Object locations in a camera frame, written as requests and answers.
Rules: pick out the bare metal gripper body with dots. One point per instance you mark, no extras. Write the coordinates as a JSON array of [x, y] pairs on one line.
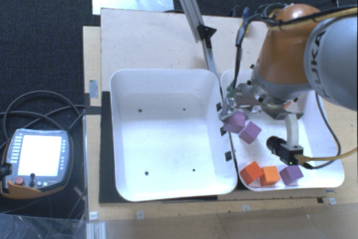
[[275, 110]]

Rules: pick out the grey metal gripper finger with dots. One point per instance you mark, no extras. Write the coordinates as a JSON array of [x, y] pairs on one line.
[[252, 112], [225, 112]]

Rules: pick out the purple cube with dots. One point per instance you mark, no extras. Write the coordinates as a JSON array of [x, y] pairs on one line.
[[235, 123], [249, 133], [291, 175]]

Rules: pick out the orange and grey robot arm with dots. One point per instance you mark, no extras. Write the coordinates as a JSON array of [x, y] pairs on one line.
[[282, 50]]

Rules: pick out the white plastic tray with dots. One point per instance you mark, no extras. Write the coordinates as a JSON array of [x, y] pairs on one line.
[[173, 137], [316, 145]]

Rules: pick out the thin black and white rod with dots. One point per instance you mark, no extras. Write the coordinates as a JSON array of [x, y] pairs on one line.
[[210, 56]]

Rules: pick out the red-orange cube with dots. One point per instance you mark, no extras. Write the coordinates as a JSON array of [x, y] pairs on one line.
[[250, 173]]

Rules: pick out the light orange cube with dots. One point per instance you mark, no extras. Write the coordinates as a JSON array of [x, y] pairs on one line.
[[270, 175]]

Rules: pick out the pale wood board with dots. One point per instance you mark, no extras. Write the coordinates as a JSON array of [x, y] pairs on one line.
[[153, 42]]

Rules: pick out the black cylinder on white bracket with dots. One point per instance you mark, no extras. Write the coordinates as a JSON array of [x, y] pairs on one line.
[[291, 152]]

